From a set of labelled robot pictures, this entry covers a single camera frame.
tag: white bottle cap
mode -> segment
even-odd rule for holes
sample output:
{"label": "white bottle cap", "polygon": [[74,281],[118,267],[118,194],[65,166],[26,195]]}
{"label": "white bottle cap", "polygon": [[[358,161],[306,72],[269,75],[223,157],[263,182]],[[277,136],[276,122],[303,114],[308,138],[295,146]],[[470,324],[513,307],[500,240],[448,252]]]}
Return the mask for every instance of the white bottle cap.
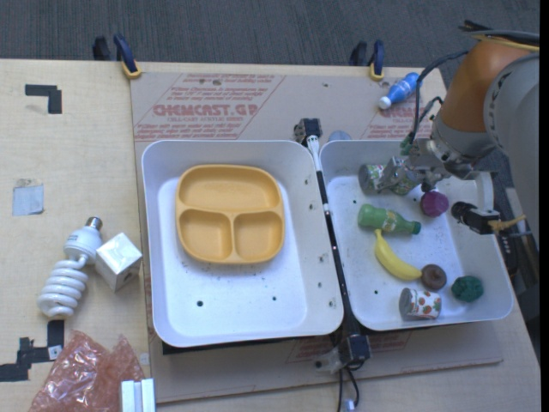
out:
{"label": "white bottle cap", "polygon": [[387,110],[391,106],[391,100],[387,96],[384,96],[377,104],[382,110]]}

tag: yellow divided plate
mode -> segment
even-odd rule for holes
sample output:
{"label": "yellow divided plate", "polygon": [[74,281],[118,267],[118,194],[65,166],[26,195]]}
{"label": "yellow divided plate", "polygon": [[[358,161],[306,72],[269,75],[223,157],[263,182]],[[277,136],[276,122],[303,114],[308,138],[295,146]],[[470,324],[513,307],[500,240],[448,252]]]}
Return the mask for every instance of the yellow divided plate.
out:
{"label": "yellow divided plate", "polygon": [[281,190],[260,168],[194,166],[179,178],[175,210],[181,245],[205,262],[268,261],[284,241]]}

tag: blue clamp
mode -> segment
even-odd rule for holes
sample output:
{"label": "blue clamp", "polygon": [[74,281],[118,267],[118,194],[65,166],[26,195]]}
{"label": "blue clamp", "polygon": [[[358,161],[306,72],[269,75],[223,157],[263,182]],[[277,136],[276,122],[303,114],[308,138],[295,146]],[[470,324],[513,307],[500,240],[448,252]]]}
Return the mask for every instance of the blue clamp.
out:
{"label": "blue clamp", "polygon": [[122,70],[129,79],[136,79],[142,73],[141,68],[134,59],[126,38],[121,33],[115,33],[114,44],[117,47],[117,57],[112,58],[105,37],[97,37],[93,45],[94,59],[99,61],[121,61]]}
{"label": "blue clamp", "polygon": [[366,62],[366,49],[368,44],[365,41],[360,41],[351,53],[349,65],[354,66],[370,66],[370,78],[374,81],[381,81],[385,74],[383,73],[383,59],[385,56],[385,48],[383,42],[378,39],[374,44],[374,52],[369,61]]}

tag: white tray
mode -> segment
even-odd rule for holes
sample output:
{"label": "white tray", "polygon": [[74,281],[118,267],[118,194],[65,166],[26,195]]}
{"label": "white tray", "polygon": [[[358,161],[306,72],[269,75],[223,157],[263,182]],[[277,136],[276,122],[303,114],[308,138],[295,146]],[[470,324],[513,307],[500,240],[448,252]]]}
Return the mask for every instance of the white tray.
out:
{"label": "white tray", "polygon": [[[189,256],[175,224],[181,174],[201,164],[259,167],[278,182],[286,232],[259,264],[209,264]],[[341,292],[315,167],[292,141],[158,141],[142,156],[154,328],[178,348],[320,336],[343,318]]]}
{"label": "white tray", "polygon": [[[355,318],[372,330],[403,330],[443,324],[504,318],[513,306],[510,279],[493,235],[479,235],[451,215],[450,209],[437,218],[423,214],[419,200],[423,193],[416,187],[406,196],[391,191],[365,194],[358,181],[362,164],[385,165],[400,153],[397,141],[333,141],[320,153],[329,208],[343,262],[349,299]],[[449,199],[449,205],[464,201],[480,209],[493,206],[492,180],[482,173],[476,180],[446,179],[437,189]],[[420,281],[405,282],[393,277],[374,255],[375,234],[357,223],[364,203],[392,209],[407,220],[419,221],[417,235],[387,234],[385,239],[402,259],[421,269],[435,263],[445,270],[448,283],[438,290],[442,311],[437,319],[403,320],[398,308],[404,287],[423,288]],[[483,282],[484,294],[472,303],[457,300],[450,287],[459,276],[474,275]]]}

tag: red plastic bag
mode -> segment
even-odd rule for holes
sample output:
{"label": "red plastic bag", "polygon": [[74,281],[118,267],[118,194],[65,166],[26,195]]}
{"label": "red plastic bag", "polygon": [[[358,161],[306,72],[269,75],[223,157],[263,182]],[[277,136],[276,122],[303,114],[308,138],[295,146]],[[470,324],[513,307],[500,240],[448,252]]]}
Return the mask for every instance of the red plastic bag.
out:
{"label": "red plastic bag", "polygon": [[109,351],[86,334],[73,331],[29,412],[118,412],[122,381],[144,378],[124,336]]}

